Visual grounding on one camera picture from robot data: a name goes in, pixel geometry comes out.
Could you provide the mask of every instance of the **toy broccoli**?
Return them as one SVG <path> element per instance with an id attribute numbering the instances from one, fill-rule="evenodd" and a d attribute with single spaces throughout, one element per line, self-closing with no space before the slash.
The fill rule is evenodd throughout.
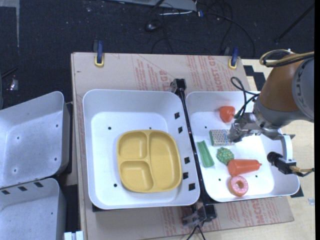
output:
<path id="1" fill-rule="evenodd" d="M 235 155 L 229 149 L 220 147 L 216 154 L 216 158 L 227 166 L 229 161 L 235 158 Z"/>

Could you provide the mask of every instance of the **yellow plate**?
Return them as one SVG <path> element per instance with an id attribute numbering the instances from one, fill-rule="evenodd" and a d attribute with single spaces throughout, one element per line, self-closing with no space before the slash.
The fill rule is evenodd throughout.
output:
<path id="1" fill-rule="evenodd" d="M 122 184 L 140 193 L 175 189 L 182 180 L 177 144 L 160 130 L 134 130 L 117 142 L 117 163 Z"/>

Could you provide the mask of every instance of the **white bin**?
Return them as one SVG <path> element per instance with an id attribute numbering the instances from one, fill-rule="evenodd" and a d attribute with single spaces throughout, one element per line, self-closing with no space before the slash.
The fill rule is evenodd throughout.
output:
<path id="1" fill-rule="evenodd" d="M 0 239 L 62 240 L 66 205 L 53 178 L 0 189 Z"/>
<path id="2" fill-rule="evenodd" d="M 220 146 L 212 146 L 209 130 L 229 130 L 234 119 L 224 123 L 220 118 L 219 109 L 222 106 L 233 106 L 236 112 L 244 104 L 242 91 L 199 91 L 191 92 L 186 97 L 191 131 L 195 142 L 205 141 L 213 158 L 214 166 L 204 167 L 199 158 L 201 174 L 205 190 L 208 195 L 218 202 L 230 202 L 257 198 L 269 198 L 295 194 L 300 188 L 298 176 L 283 174 L 267 160 L 269 152 L 282 154 L 280 140 L 271 140 L 264 135 L 247 136 L 234 145 L 224 146 L 231 150 L 235 159 L 255 159 L 262 166 L 258 171 L 248 172 L 242 176 L 248 181 L 248 192 L 241 196 L 234 196 L 228 189 L 231 177 L 225 164 L 217 159 Z M 246 106 L 246 112 L 253 111 L 253 102 Z"/>
<path id="3" fill-rule="evenodd" d="M 200 187 L 186 118 L 179 97 L 166 91 L 91 90 L 83 97 L 89 197 L 98 208 L 124 209 L 187 206 L 200 196 Z M 117 141 L 125 132 L 159 130 L 178 147 L 184 177 L 165 192 L 139 193 L 126 189 L 117 163 Z"/>
<path id="4" fill-rule="evenodd" d="M 66 200 L 49 177 L 68 166 L 69 144 L 59 91 L 0 110 L 0 239 L 62 239 Z"/>

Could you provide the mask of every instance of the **red tomato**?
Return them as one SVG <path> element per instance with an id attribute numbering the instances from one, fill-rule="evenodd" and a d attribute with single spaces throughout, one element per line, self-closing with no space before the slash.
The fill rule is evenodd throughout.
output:
<path id="1" fill-rule="evenodd" d="M 235 114 L 236 109 L 233 106 L 222 106 L 220 108 L 220 118 L 225 123 L 231 122 Z"/>

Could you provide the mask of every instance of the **pink donut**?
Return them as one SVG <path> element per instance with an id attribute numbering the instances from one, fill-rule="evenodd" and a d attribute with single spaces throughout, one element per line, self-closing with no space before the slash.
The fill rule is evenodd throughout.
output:
<path id="1" fill-rule="evenodd" d="M 231 179 L 228 181 L 228 188 L 231 194 L 242 197 L 245 193 L 247 193 L 249 186 L 247 180 L 238 175 L 231 177 Z"/>

